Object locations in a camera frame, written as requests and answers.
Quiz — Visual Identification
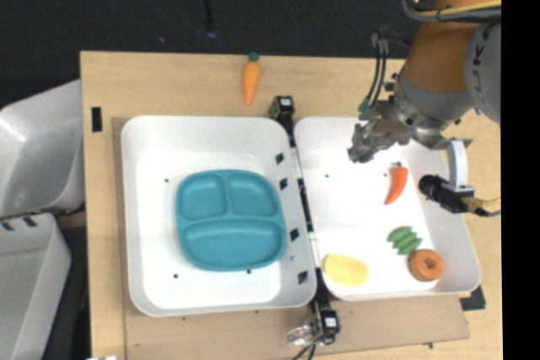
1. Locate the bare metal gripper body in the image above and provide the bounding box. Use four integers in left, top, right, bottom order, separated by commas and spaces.
357, 95, 451, 152

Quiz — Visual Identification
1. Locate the thin black and white rod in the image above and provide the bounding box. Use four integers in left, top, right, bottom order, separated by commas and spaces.
283, 116, 331, 311

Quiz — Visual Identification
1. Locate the white plastic tray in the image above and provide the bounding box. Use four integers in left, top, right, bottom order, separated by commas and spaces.
292, 116, 483, 303
120, 115, 319, 318

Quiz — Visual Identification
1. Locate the black cylinder on white bracket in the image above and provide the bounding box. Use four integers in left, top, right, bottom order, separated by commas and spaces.
418, 138, 476, 214

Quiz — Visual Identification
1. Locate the green pea pod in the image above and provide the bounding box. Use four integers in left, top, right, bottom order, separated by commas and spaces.
386, 225, 424, 256

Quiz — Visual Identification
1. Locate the orange chili pepper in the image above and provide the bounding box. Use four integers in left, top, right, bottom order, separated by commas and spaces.
383, 162, 409, 207

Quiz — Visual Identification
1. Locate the orange carrot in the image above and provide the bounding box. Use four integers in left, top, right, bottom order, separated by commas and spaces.
241, 51, 262, 108

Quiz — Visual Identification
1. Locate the black block with thin wires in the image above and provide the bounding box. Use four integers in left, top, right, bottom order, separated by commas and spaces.
266, 94, 297, 120
310, 306, 342, 346

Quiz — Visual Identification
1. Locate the blue divided plate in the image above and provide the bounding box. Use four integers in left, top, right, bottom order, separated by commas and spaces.
175, 169, 289, 272

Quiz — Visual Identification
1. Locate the yellow oval toy food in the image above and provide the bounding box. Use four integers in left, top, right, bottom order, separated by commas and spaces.
321, 253, 370, 289

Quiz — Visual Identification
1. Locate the orange doughnut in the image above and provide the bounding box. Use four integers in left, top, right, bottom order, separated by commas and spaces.
407, 248, 446, 283

